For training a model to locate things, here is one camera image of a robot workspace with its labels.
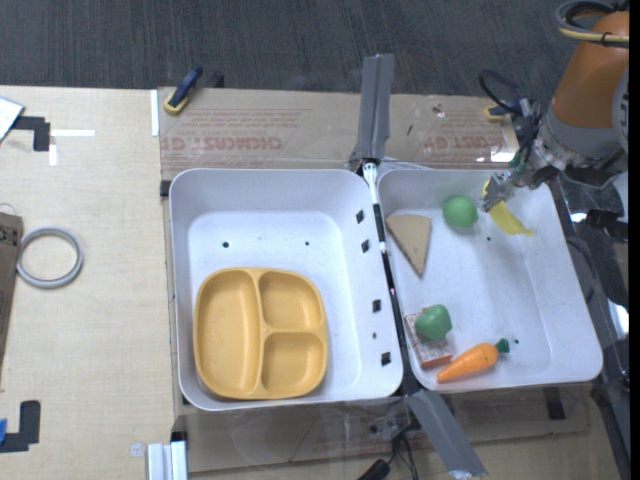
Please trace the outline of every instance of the yellow divided plate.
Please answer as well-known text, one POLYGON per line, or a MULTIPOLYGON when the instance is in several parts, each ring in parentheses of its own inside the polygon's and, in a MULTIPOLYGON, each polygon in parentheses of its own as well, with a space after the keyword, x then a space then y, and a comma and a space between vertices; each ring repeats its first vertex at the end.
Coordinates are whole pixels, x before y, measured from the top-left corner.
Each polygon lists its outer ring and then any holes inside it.
POLYGON ((320 384, 327 369, 322 299, 295 272, 214 272, 198 290, 193 333, 198 375, 220 396, 302 396, 320 384))

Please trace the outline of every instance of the black clip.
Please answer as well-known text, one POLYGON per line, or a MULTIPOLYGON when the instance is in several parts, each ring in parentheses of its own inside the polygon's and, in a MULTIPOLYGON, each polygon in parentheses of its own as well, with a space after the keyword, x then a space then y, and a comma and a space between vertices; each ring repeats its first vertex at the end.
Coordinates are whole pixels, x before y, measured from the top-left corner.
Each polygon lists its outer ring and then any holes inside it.
POLYGON ((40 402, 28 400, 20 404, 20 427, 0 441, 0 453, 26 452, 30 444, 40 440, 40 402))
POLYGON ((51 123, 44 117, 19 116, 11 126, 12 130, 33 130, 33 150, 49 151, 51 123))
POLYGON ((196 86, 203 72, 202 66, 196 64, 187 73, 187 76, 182 79, 173 94, 164 102, 163 107, 169 114, 176 116, 187 106, 187 103, 189 103, 187 94, 196 86))

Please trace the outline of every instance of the tape roll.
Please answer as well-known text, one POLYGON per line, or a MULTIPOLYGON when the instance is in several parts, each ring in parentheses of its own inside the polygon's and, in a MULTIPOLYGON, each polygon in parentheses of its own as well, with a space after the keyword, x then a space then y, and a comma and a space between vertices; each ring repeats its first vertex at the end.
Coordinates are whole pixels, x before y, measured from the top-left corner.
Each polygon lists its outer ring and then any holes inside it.
POLYGON ((83 259, 84 257, 82 254, 82 249, 80 248, 80 244, 78 243, 76 237, 73 236, 69 231, 57 227, 39 228, 30 231, 22 237, 22 241, 20 242, 20 254, 18 255, 17 270, 22 279, 24 279, 30 285, 35 286, 36 288, 60 288, 69 284, 78 276, 78 274, 80 273, 80 269, 82 268, 83 259), (29 272, 27 272, 22 265, 22 255, 27 246, 37 238, 41 238, 43 236, 57 236, 59 238, 62 238, 63 240, 66 240, 69 244, 71 244, 71 247, 73 247, 76 252, 76 263, 73 268, 68 273, 57 279, 39 279, 29 274, 29 272))

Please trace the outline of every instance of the small box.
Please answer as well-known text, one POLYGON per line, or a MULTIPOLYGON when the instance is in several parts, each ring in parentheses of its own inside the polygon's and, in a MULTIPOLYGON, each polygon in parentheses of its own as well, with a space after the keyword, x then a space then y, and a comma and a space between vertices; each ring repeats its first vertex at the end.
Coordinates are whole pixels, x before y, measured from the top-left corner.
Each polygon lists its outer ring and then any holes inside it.
POLYGON ((416 355, 420 368, 433 368, 451 360, 453 349, 447 338, 438 341, 423 339, 416 334, 415 322, 421 313, 413 313, 404 317, 404 327, 411 350, 416 355))

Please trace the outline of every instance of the wooden table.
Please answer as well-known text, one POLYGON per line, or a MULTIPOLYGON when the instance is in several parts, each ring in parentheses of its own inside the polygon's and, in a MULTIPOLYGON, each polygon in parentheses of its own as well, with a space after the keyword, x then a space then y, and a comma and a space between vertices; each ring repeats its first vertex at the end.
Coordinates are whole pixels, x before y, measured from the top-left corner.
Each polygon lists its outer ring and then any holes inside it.
MULTIPOLYGON (((56 166, 32 150, 29 132, 12 131, 0 146, 0 203, 16 209, 25 231, 68 228, 85 254, 79 277, 64 288, 16 283, 0 417, 17 432, 22 401, 38 400, 42 414, 39 443, 0 454, 0 477, 142 479, 139 451, 166 443, 175 418, 150 91, 4 86, 0 95, 25 105, 24 115, 45 117, 52 130, 95 131, 57 137, 56 166)), ((55 239, 28 251, 25 264, 36 274, 59 274, 73 262, 70 248, 55 239)), ((600 414, 585 398, 584 432, 480 445, 492 478, 616 478, 600 414)), ((433 450, 415 457, 421 478, 450 478, 433 450)), ((269 474, 356 478, 375 458, 272 466, 269 474)), ((399 460, 393 471, 393 478, 408 476, 399 460)), ((265 474, 254 468, 198 478, 265 474)))

